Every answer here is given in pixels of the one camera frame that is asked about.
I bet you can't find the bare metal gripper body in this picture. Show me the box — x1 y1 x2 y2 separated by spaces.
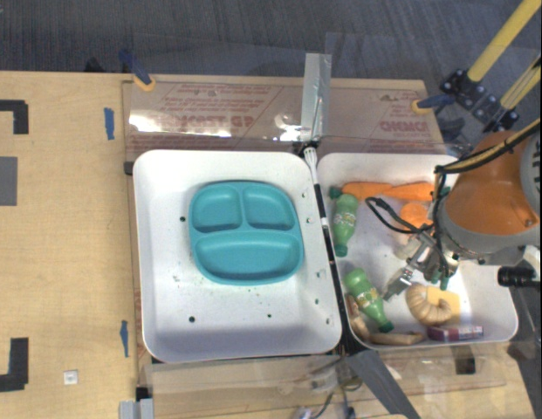
404 230 461 284

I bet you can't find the beige toy food piece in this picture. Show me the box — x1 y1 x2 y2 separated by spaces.
345 294 372 340

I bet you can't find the brown cardboard board red print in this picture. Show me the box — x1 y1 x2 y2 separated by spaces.
121 74 508 395

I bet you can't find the white plastic tray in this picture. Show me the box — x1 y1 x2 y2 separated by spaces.
132 148 344 364
316 152 520 351

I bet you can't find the green plastic bottle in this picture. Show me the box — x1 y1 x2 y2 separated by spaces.
342 267 395 334
328 186 360 258

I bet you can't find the black cylinder on white bracket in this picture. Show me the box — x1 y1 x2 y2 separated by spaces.
497 244 542 290

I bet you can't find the teal divided plate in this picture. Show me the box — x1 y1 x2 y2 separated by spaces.
187 180 305 287

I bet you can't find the orange carrot piece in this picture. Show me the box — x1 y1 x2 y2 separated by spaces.
399 202 435 230

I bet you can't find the beige croissant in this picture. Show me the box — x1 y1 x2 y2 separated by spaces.
404 282 454 326

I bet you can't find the yellow cheese slice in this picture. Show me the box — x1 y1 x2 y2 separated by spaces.
424 285 463 323

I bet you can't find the maroon packet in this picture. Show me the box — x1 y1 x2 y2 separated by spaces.
427 324 485 343

